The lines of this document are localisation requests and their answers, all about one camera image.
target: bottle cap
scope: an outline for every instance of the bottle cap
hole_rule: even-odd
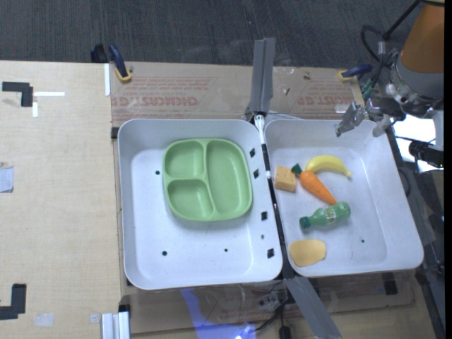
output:
[[[299,224],[302,226],[302,229],[307,229],[307,228],[311,227],[311,223],[309,222],[309,218],[307,216],[300,218]]]

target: green divided plate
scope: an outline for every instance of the green divided plate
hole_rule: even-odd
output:
[[[163,183],[172,211],[193,221],[231,220],[253,201],[248,164],[227,139],[184,139],[163,155]]]

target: carrot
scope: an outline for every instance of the carrot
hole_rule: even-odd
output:
[[[317,177],[314,172],[302,171],[299,165],[295,165],[292,168],[292,171],[299,174],[300,183],[313,195],[317,196],[325,202],[328,202],[330,205],[335,205],[337,203],[331,192],[325,187],[323,182]]]

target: toy banana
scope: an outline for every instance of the toy banana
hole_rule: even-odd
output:
[[[352,173],[345,168],[342,160],[334,155],[317,155],[311,158],[306,167],[306,171],[318,172],[321,170],[335,171],[349,177]]]

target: green bottle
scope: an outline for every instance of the green bottle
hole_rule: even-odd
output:
[[[327,226],[350,216],[350,206],[346,202],[337,202],[327,208],[319,208],[312,216],[305,216],[299,219],[302,229],[307,229],[312,225]]]

